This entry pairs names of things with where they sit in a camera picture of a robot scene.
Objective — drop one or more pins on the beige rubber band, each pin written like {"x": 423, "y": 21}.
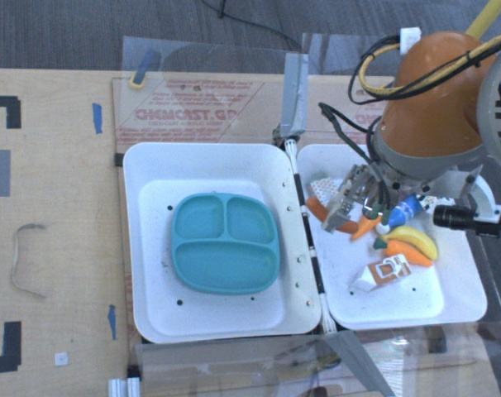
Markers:
{"x": 15, "y": 259}

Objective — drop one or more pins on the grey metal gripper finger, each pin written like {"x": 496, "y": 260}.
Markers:
{"x": 337, "y": 217}
{"x": 371, "y": 209}

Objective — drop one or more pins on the large orange carrot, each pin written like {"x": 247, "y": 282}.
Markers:
{"x": 405, "y": 252}

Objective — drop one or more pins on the small white square tile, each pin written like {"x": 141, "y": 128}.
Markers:
{"x": 61, "y": 359}

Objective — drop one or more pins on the white and orange carton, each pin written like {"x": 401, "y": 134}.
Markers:
{"x": 383, "y": 273}

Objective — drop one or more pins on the yellow banana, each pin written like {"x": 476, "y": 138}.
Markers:
{"x": 420, "y": 240}

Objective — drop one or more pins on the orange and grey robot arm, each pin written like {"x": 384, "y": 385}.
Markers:
{"x": 432, "y": 114}

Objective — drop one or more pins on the white packet with coloured print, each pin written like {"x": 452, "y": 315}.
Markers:
{"x": 440, "y": 202}

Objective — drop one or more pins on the white packet with orange dots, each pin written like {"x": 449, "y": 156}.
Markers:
{"x": 323, "y": 188}

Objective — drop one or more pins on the small orange carrot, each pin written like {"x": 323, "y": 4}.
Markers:
{"x": 364, "y": 228}

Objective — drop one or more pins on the blue divided plate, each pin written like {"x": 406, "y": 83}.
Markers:
{"x": 223, "y": 259}

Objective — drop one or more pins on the black cylinder on white bracket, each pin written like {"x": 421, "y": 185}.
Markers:
{"x": 457, "y": 217}

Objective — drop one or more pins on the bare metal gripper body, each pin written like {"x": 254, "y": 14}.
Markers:
{"x": 358, "y": 184}

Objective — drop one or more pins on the orange sausage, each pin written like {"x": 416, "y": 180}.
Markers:
{"x": 315, "y": 207}

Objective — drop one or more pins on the brown cardboard board red print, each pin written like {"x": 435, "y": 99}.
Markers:
{"x": 184, "y": 114}

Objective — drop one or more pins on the blue and white bottle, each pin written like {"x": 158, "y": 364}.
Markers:
{"x": 403, "y": 213}

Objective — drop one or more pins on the white plastic tray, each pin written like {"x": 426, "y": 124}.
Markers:
{"x": 217, "y": 317}
{"x": 399, "y": 304}

